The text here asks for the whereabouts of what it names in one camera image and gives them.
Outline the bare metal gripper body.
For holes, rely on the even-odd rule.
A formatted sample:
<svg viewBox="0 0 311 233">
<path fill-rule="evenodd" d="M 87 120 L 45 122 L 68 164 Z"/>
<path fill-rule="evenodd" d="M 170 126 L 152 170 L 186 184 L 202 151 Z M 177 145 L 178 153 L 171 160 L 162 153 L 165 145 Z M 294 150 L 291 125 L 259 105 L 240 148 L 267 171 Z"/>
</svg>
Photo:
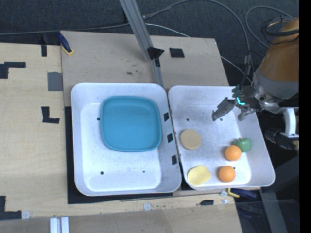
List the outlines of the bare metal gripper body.
<svg viewBox="0 0 311 233">
<path fill-rule="evenodd" d="M 235 105 L 245 112 L 266 110 L 276 114 L 281 111 L 281 99 L 267 93 L 261 86 L 236 86 L 233 89 L 233 98 Z"/>
</svg>

